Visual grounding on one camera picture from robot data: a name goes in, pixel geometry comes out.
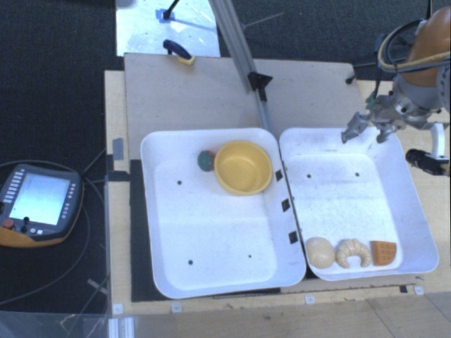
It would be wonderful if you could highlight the black cylinder on white bracket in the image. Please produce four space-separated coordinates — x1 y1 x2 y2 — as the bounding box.
404 120 451 177

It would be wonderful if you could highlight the yellow bowl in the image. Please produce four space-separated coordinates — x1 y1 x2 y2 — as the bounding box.
213 139 274 196

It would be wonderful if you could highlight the brown cardboard board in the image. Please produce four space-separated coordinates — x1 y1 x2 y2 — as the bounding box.
123 52 421 295

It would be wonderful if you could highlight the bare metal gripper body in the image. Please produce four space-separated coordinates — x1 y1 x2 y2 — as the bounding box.
369 94 440 131

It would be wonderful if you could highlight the beige croissant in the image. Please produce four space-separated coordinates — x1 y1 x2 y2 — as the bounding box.
334 238 373 269

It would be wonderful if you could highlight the white plastic tray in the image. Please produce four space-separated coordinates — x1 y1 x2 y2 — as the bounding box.
278 127 440 282
140 127 308 300

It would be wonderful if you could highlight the green and red toy vegetable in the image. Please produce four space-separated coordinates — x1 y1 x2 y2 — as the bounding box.
197 149 216 173

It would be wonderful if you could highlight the orange waffle piece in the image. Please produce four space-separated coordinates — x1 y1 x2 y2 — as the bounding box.
369 240 398 268

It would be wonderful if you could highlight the beige round bread roll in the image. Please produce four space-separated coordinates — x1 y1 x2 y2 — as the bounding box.
304 236 336 270

